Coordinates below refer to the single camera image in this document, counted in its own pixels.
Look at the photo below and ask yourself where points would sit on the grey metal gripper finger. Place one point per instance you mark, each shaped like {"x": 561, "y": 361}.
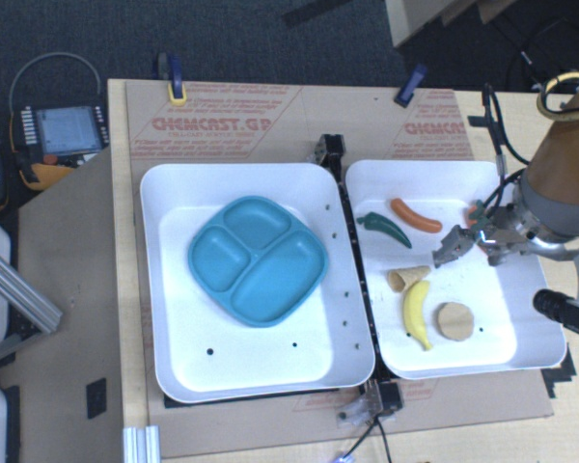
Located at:
{"x": 451, "y": 248}
{"x": 500, "y": 253}

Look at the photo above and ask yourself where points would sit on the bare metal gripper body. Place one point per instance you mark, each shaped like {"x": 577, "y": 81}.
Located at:
{"x": 509, "y": 227}

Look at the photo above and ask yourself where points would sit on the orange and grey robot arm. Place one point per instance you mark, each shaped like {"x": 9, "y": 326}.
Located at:
{"x": 557, "y": 162}

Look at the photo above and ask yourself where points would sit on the orange sausage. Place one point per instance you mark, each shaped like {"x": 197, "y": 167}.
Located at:
{"x": 415, "y": 216}

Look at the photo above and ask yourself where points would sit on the tan ice cream cone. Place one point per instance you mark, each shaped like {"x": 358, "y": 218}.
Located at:
{"x": 405, "y": 277}

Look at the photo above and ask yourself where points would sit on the green chili pepper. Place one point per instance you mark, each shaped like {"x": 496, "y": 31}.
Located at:
{"x": 388, "y": 227}

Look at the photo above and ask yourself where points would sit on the yellow banana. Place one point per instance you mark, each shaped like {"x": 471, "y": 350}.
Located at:
{"x": 415, "y": 311}

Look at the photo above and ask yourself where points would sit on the round tan biscuit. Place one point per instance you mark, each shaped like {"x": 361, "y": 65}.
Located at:
{"x": 455, "y": 321}

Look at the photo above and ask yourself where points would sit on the white plastic tray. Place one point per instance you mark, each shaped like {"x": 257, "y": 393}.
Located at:
{"x": 463, "y": 355}
{"x": 251, "y": 364}

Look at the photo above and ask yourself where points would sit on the blue divided plate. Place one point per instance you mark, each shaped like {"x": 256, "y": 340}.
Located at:
{"x": 258, "y": 263}

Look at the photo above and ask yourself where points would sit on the brown cardboard board red print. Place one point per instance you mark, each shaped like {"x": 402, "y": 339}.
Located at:
{"x": 251, "y": 123}

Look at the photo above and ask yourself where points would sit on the black cylinder on white bracket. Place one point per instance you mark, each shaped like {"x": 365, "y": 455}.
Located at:
{"x": 559, "y": 307}

